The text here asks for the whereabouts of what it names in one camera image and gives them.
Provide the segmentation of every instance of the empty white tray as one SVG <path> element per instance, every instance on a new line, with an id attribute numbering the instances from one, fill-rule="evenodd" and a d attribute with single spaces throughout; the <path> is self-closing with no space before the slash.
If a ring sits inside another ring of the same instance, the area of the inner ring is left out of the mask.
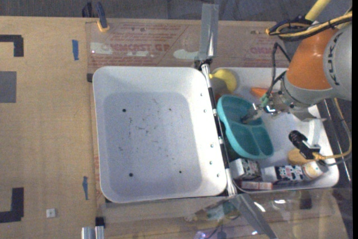
<path id="1" fill-rule="evenodd" d="M 116 203 L 215 196 L 227 185 L 205 77 L 193 68 L 93 75 L 100 184 Z"/>

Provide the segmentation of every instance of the blue tape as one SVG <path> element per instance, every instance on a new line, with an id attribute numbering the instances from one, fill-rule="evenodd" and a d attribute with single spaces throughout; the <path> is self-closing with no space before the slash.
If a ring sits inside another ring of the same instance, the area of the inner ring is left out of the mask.
<path id="1" fill-rule="evenodd" d="M 75 61 L 79 60 L 79 57 L 78 57 L 78 41 L 77 40 L 72 40 L 72 53 L 73 53 L 74 60 Z"/>

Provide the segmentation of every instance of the gray square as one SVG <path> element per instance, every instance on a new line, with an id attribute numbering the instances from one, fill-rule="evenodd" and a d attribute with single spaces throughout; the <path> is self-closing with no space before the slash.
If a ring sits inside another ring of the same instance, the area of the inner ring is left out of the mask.
<path id="1" fill-rule="evenodd" d="M 0 103 L 16 102 L 16 72 L 0 71 Z"/>

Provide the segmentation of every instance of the orange object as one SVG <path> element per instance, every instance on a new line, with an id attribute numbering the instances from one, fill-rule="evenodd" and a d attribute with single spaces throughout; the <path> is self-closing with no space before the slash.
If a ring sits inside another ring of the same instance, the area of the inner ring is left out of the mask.
<path id="1" fill-rule="evenodd" d="M 267 92 L 265 88 L 251 88 L 250 93 L 259 99 Z"/>
<path id="2" fill-rule="evenodd" d="M 336 29 L 327 29 L 302 40 L 286 72 L 292 85 L 307 90 L 331 88 L 324 75 L 323 52 L 336 32 Z"/>

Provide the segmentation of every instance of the teal bin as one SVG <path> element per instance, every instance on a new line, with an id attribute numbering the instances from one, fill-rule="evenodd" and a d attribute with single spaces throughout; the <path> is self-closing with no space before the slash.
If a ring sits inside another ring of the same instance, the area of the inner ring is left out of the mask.
<path id="1" fill-rule="evenodd" d="M 252 103 L 238 96 L 223 95 L 217 105 L 220 121 L 230 146 L 240 156 L 263 159 L 273 155 L 274 147 L 261 118 L 243 124 Z"/>

